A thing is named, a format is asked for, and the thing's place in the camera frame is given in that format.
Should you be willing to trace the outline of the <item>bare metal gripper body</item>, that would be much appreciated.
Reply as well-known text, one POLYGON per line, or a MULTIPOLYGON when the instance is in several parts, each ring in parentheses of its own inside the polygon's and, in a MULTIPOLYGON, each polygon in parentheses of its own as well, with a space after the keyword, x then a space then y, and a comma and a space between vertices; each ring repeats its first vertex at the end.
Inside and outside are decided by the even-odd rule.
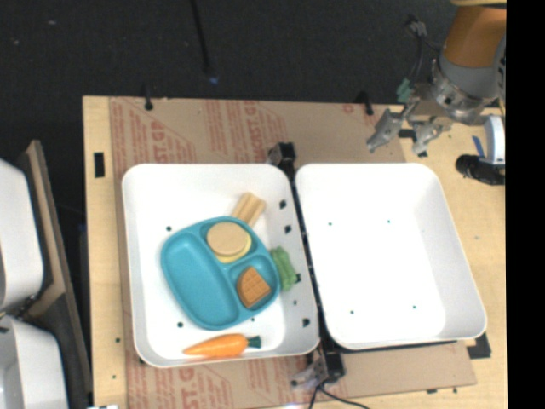
POLYGON ((415 85, 401 115, 413 127, 447 130, 453 124, 481 125, 490 103, 490 97, 469 94, 440 70, 432 70, 427 82, 415 85))

